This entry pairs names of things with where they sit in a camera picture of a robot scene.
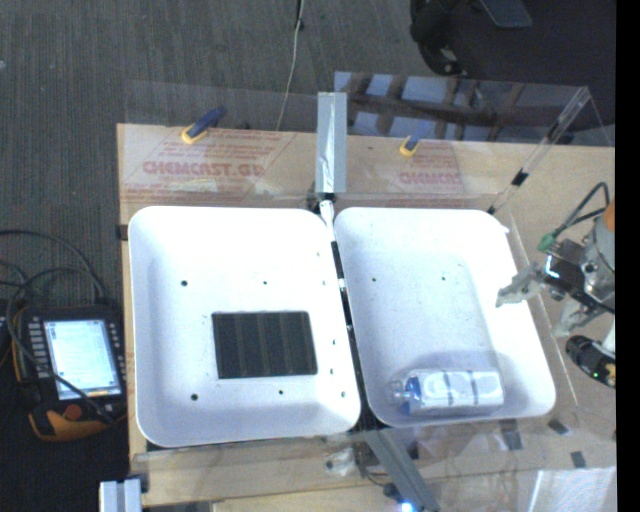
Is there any clear plastic bottle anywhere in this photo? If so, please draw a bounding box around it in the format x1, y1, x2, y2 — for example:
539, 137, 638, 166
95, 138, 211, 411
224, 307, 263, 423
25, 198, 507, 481
386, 368, 506, 417

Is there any black ribbed rectangular pad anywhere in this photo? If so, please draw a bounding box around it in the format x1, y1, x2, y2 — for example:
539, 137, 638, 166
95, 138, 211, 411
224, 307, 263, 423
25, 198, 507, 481
210, 310, 320, 381

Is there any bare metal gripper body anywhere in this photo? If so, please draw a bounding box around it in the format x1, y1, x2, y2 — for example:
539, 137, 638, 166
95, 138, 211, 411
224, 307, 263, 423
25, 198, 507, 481
542, 238, 617, 312

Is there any brown cardboard board red print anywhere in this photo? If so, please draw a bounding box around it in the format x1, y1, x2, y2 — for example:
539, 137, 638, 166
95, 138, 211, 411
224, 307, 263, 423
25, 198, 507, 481
115, 122, 617, 507

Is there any black cylinder on white bracket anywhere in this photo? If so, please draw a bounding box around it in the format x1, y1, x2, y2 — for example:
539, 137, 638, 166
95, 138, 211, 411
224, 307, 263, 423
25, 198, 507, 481
564, 319, 617, 389

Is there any white plastic tray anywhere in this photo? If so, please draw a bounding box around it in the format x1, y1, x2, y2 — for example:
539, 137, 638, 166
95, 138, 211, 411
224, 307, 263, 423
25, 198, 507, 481
126, 204, 363, 449
331, 205, 558, 430

